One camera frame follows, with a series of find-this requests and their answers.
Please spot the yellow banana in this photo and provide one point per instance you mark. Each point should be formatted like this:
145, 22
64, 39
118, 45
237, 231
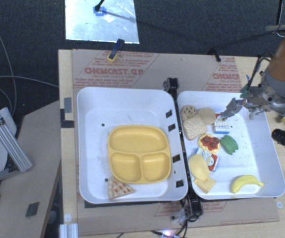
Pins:
244, 182

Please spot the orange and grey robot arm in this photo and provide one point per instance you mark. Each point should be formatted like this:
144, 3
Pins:
284, 58

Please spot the toy pizza slice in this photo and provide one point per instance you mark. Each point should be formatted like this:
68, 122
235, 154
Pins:
118, 190

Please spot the yellow divided plate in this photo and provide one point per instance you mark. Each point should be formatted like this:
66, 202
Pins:
138, 155

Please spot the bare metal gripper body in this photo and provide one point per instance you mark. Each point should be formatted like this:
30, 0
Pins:
258, 97

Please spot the tan toy bread slice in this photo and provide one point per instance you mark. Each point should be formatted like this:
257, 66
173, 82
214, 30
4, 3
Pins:
194, 128

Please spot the green pea pod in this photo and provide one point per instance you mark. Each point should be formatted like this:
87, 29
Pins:
229, 144

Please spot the yellow cheese wedge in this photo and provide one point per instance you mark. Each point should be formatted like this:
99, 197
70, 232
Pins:
205, 184

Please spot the brown cardboard board red print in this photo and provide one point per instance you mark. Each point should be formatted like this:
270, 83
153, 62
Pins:
189, 68

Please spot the white and red small carton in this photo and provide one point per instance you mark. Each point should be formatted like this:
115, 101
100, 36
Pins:
212, 161

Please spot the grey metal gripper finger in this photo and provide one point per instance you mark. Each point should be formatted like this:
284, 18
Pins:
229, 106
236, 108

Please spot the thin black and white rod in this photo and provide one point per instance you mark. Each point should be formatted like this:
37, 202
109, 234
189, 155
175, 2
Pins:
182, 137

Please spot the white plastic tray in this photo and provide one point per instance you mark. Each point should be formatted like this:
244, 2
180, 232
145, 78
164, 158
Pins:
122, 108
248, 157

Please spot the yellow pasta with red sauce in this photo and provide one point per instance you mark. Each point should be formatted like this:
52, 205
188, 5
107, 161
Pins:
209, 143

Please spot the brown chocolate chip biscuit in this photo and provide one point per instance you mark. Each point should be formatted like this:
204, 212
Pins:
188, 111

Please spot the tan round biscuit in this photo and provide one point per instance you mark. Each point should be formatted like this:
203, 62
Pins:
207, 115

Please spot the white and blue small carton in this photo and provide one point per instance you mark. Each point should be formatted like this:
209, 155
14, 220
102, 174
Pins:
221, 127

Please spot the yellow oval toy food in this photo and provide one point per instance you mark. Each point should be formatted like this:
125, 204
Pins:
198, 167

